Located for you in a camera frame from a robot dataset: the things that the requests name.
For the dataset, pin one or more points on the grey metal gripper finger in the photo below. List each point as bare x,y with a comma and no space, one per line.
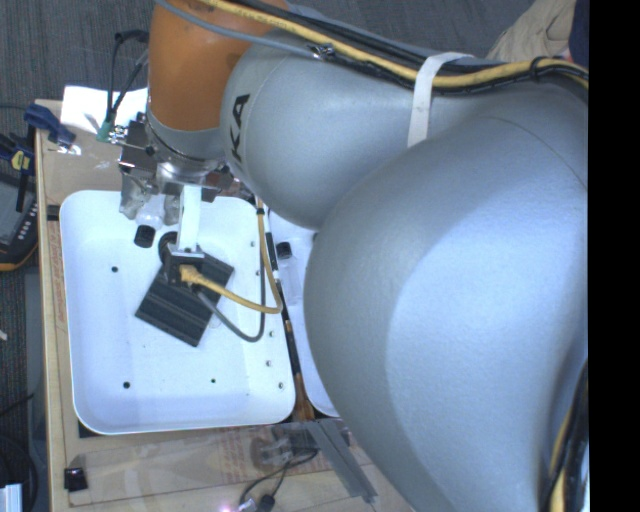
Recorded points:
172,207
134,197

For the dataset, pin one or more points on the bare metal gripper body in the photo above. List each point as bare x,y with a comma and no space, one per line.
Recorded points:
175,172

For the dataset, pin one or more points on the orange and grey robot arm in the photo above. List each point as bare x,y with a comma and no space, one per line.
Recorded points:
425,250

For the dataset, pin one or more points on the white plastic tray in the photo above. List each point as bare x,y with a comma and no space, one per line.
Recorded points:
150,380
312,370

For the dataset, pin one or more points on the thin black and white rod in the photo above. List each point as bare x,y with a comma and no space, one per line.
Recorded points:
295,350

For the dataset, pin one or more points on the brown cardboard board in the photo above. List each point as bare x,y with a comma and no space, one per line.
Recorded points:
150,465

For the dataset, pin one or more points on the person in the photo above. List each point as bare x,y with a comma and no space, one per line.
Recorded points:
540,30

